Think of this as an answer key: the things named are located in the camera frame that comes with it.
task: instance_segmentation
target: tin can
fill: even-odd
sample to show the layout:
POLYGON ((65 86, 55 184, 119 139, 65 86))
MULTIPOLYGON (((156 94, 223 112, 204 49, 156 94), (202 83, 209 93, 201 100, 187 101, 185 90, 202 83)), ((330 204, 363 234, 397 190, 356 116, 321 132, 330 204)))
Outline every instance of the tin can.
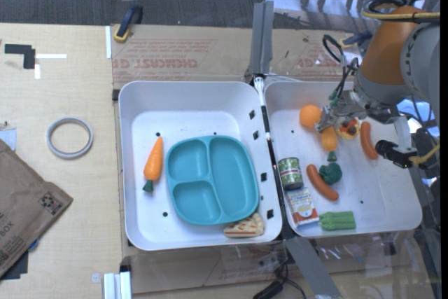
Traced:
POLYGON ((281 185, 285 190, 303 187, 302 172, 299 159, 288 157, 279 161, 281 185))

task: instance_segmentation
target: brown paper bag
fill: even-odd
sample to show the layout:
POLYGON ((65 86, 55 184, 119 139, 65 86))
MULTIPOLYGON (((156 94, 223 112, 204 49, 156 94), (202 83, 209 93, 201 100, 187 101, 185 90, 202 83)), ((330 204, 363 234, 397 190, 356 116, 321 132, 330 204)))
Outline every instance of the brown paper bag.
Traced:
POLYGON ((0 140, 0 277, 72 201, 0 140))

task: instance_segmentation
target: ring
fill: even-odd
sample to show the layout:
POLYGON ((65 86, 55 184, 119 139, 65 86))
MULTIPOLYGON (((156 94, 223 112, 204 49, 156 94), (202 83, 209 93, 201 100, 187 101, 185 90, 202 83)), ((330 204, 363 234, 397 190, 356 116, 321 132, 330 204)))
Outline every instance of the ring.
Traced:
POLYGON ((64 158, 65 160, 72 160, 74 158, 78 158, 78 157, 84 155, 92 146, 92 142, 93 142, 92 128, 84 120, 81 120, 80 118, 77 118, 77 117, 61 118, 60 120, 55 121, 47 130, 47 145, 48 145, 48 147, 57 157, 64 158), (53 132, 56 130, 57 127, 65 124, 65 123, 74 123, 74 124, 80 125, 81 127, 84 127, 85 130, 87 131, 87 133, 89 135, 89 139, 87 141, 87 144, 79 151, 67 153, 67 152, 62 152, 53 146, 53 143, 51 142, 51 135, 53 134, 53 132))

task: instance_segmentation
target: blue plate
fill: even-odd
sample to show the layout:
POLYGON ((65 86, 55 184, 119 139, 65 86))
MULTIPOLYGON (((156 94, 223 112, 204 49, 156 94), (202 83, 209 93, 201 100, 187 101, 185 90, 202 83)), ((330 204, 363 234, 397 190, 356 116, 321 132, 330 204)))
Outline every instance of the blue plate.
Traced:
POLYGON ((177 214, 196 225, 230 223, 258 206, 258 184, 244 145, 229 136, 195 137, 166 157, 169 194, 177 214))

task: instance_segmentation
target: white tray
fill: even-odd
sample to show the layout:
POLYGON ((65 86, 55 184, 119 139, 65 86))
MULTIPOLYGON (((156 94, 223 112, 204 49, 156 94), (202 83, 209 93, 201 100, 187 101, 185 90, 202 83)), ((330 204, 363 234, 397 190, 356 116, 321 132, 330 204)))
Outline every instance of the white tray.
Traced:
POLYGON ((253 244, 271 242, 279 235, 282 220, 277 187, 260 100, 250 85, 236 81, 135 81, 122 88, 118 103, 125 228, 134 246, 153 251, 253 244), (161 178, 154 183, 154 191, 143 191, 143 168, 157 133, 163 137, 165 155, 175 143, 192 137, 219 134, 240 140, 258 179, 257 212, 265 222, 264 234, 227 238, 223 234, 226 224, 192 225, 183 221, 170 200, 165 166, 161 178))
MULTIPOLYGON (((339 199, 331 202, 322 197, 307 177, 308 164, 328 164, 328 152, 323 150, 317 132, 299 123, 300 109, 306 104, 322 107, 337 83, 273 82, 265 88, 269 125, 277 160, 297 157, 303 181, 308 187, 318 214, 326 211, 353 211, 356 229, 324 231, 318 223, 295 227, 289 210, 288 221, 303 237, 327 237, 355 233, 387 232, 416 228, 422 218, 421 206, 407 169, 401 169, 381 156, 375 161, 366 158, 359 136, 347 141, 338 138, 335 151, 342 168, 342 179, 333 185, 339 199)), ((397 143, 393 125, 382 125, 366 119, 372 125, 372 143, 386 139, 397 143)))

